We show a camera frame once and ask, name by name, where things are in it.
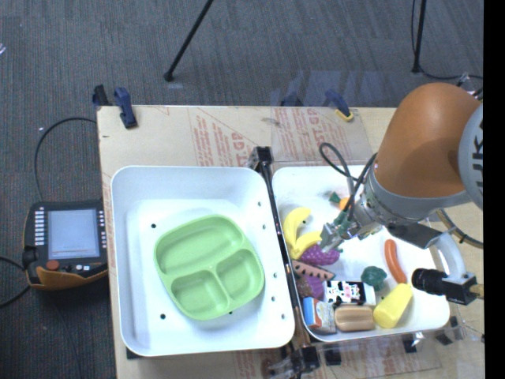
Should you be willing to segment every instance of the brown cylinder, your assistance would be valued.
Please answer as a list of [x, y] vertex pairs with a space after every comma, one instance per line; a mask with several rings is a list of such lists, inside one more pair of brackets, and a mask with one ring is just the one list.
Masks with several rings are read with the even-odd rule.
[[424, 84], [409, 93], [377, 152], [377, 182], [404, 197], [445, 197], [463, 191], [459, 142], [479, 105], [479, 100], [453, 84]]

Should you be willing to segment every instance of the orange carrot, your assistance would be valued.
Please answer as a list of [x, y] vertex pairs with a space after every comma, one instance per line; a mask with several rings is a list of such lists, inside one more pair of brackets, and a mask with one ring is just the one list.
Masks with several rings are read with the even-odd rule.
[[400, 263], [398, 262], [398, 254], [396, 250], [395, 240], [392, 240], [391, 238], [386, 240], [386, 242], [384, 243], [384, 253], [386, 256], [387, 267], [389, 268], [389, 271], [393, 275], [393, 278], [395, 278], [395, 281], [397, 283], [406, 283], [407, 277], [403, 272]]

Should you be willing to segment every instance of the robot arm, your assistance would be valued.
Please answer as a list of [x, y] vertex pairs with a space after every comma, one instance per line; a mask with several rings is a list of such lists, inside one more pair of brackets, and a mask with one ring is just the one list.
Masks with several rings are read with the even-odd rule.
[[[446, 291], [448, 300], [465, 304], [474, 300], [466, 295], [475, 277], [465, 271], [450, 232], [419, 222], [438, 209], [470, 201], [483, 208], [482, 115], [483, 104], [452, 84], [425, 84], [407, 95], [365, 176], [352, 218], [344, 213], [324, 225], [323, 250], [385, 227], [420, 248], [436, 245], [451, 273], [440, 278], [454, 281], [457, 292], [452, 296], [447, 295], [452, 289]], [[413, 274], [414, 286], [426, 279], [425, 272]]]

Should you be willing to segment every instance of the controller screen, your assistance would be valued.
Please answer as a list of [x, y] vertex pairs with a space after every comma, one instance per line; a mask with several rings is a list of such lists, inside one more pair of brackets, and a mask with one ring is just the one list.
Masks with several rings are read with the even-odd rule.
[[98, 257], [100, 255], [95, 209], [49, 211], [49, 258]]

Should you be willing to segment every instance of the white tray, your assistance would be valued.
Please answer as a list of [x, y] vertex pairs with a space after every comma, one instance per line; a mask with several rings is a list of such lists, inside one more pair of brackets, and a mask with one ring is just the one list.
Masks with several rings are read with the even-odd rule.
[[[267, 186], [245, 167], [125, 167], [112, 179], [122, 339], [141, 356], [281, 347], [294, 315]], [[164, 232], [209, 214], [230, 217], [255, 248], [265, 285], [251, 302], [210, 321], [184, 315], [154, 265]]]
[[[357, 177], [363, 166], [349, 166], [350, 172]], [[331, 222], [339, 214], [339, 208], [329, 201], [332, 192], [339, 197], [349, 195], [346, 178], [331, 167], [283, 167], [278, 169], [272, 179], [279, 218], [281, 222], [287, 214], [296, 207], [304, 206], [311, 209], [310, 217], [298, 230], [298, 235], [311, 231], [321, 231], [323, 225]], [[361, 280], [365, 267], [375, 265], [387, 272], [385, 288], [376, 292], [376, 300], [387, 294], [396, 282], [391, 277], [383, 254], [383, 243], [391, 235], [383, 228], [380, 232], [360, 241], [358, 238], [344, 242], [340, 248], [343, 252], [337, 262], [323, 268], [336, 274], [336, 280]], [[416, 268], [435, 268], [432, 255], [428, 249], [421, 250], [407, 242], [396, 239], [398, 259], [403, 271], [410, 277]], [[449, 304], [444, 296], [430, 295], [413, 288], [413, 298], [405, 313], [394, 328], [381, 328], [360, 332], [337, 332], [335, 334], [320, 334], [305, 328], [320, 341], [337, 342], [355, 340], [374, 336], [402, 334], [423, 330], [437, 329], [447, 323]]]

